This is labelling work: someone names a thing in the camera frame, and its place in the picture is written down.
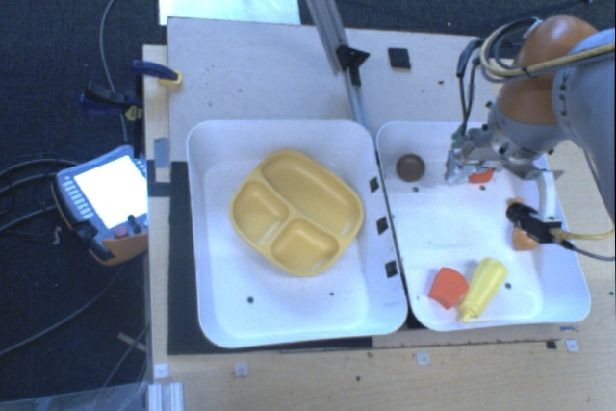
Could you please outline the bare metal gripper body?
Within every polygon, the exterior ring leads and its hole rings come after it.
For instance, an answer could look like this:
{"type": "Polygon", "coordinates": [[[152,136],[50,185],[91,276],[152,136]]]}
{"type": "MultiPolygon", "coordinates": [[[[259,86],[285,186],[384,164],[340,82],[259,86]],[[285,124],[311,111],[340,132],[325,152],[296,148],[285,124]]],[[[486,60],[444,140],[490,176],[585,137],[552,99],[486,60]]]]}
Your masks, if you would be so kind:
{"type": "Polygon", "coordinates": [[[464,165],[472,162],[481,163],[481,173],[491,169],[494,172],[508,170],[521,180],[537,179],[547,172],[558,179],[563,171],[549,169],[541,165],[542,153],[528,151],[515,144],[503,132],[489,126],[471,128],[464,136],[457,136],[453,150],[459,162],[464,165]]]}

